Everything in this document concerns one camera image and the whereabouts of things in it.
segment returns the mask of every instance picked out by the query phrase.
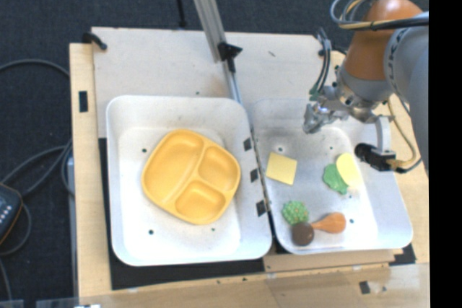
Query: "yellow oval toy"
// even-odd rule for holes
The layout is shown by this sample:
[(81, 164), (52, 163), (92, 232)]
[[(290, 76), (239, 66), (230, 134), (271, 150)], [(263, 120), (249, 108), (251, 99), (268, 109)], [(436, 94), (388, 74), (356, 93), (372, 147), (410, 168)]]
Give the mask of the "yellow oval toy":
[(361, 172), (350, 153), (343, 153), (336, 160), (337, 170), (342, 180), (352, 188), (363, 184)]
[(192, 224), (217, 220), (239, 182), (234, 156), (186, 129), (174, 130), (159, 142), (141, 175), (143, 191), (153, 203)]

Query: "wooden table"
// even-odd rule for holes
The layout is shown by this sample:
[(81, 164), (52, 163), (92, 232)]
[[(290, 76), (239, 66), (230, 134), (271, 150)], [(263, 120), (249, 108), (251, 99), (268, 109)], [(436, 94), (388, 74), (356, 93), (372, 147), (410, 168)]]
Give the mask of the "wooden table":
[[(263, 258), (264, 273), (112, 290), (98, 149), (94, 47), (73, 43), (69, 49), (78, 295), (82, 304), (151, 307), (152, 302), (159, 305), (168, 302), (171, 307), (183, 307), (188, 301), (189, 307), (218, 304), (221, 307), (293, 307), (306, 302), (307, 294), (311, 299), (318, 299), (317, 307), (323, 306), (319, 305), (323, 299), (326, 307), (332, 307), (336, 299), (343, 304), (367, 302), (372, 307), (389, 307), (394, 302), (401, 302), (405, 307), (430, 304), (429, 182), (422, 164), (408, 174), (397, 175), (414, 230), (412, 247), (416, 264), (390, 267), (388, 263), (402, 250), (305, 256), (280, 255), (270, 250)], [(337, 63), (341, 58), (339, 54), (334, 55)], [(86, 95), (86, 107), (82, 107), (82, 92)], [(397, 119), (414, 141), (409, 117), (395, 97), (392, 102)], [(381, 107), (379, 113), (388, 114), (386, 106)], [(409, 156), (409, 148), (395, 127), (392, 127), (392, 139), (393, 149), (399, 156)], [(404, 281), (410, 278), (414, 283), (402, 289)], [(364, 292), (365, 281), (369, 294)], [(308, 288), (307, 283), (315, 288)]]

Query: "white tray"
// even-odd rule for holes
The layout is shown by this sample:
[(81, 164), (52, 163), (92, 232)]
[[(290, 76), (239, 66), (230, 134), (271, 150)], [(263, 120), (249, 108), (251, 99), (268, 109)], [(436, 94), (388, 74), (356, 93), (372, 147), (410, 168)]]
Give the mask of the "white tray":
[[(256, 153), (245, 150), (250, 125), (244, 108), (227, 98), (120, 96), (106, 112), (110, 230), (113, 249), (129, 265), (176, 265), (262, 257), (271, 246)], [(241, 166), (239, 188), (212, 224), (191, 225), (153, 204), (141, 188), (141, 171), (157, 143), (187, 128), (231, 152)]]
[[(330, 189), (322, 180), (325, 167), (335, 163), (338, 155), (348, 152), (354, 156), (354, 148), (361, 142), (377, 145), (375, 125), (349, 118), (307, 135), (302, 130), (307, 103), (297, 99), (261, 100), (252, 111), (263, 173), (272, 151), (297, 160), (292, 186), (264, 179), (280, 244), (294, 254), (398, 249), (408, 245), (412, 239), (411, 222), (392, 172), (379, 172), (358, 163), (365, 185), (346, 195)], [(281, 213), (288, 201), (305, 203), (310, 222), (340, 211), (346, 217), (346, 229), (340, 234), (315, 230), (315, 238), (308, 246), (297, 246)]]

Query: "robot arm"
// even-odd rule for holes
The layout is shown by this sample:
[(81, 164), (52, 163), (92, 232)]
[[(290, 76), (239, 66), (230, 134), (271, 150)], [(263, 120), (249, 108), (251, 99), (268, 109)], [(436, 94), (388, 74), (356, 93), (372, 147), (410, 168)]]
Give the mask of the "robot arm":
[[(350, 0), (346, 12), (354, 12), (366, 1), (371, 0)], [(358, 31), (336, 70), (336, 81), (316, 91), (312, 96), (315, 103), (307, 105), (304, 131), (315, 133), (325, 124), (349, 116), (377, 123), (379, 117), (373, 110), (394, 93), (409, 103), (414, 134), (428, 171), (428, 12), (408, 0), (372, 0), (362, 21), (353, 22), (345, 14), (335, 18), (336, 2), (331, 7), (332, 18), (342, 28)]]

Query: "yellow cable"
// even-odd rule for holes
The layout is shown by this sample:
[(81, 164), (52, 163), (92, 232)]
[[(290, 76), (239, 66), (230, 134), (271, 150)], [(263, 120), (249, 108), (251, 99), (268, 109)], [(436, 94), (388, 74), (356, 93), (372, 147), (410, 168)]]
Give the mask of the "yellow cable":
[(395, 170), (398, 167), (405, 167), (405, 166), (413, 163), (415, 161), (415, 159), (417, 158), (417, 152), (416, 152), (416, 149), (414, 148), (414, 146), (412, 145), (412, 142), (408, 139), (406, 134), (403, 132), (403, 129), (399, 125), (398, 121), (396, 120), (396, 116), (394, 114), (393, 107), (392, 107), (390, 99), (388, 99), (388, 109), (390, 110), (390, 113), (393, 116), (393, 122), (395, 123), (396, 128), (398, 129), (398, 131), (401, 134), (401, 136), (403, 137), (404, 141), (407, 143), (407, 145), (409, 146), (409, 148), (412, 151), (411, 159), (408, 159), (406, 161), (399, 160), (399, 159), (389, 159), (387, 161), (387, 163)]

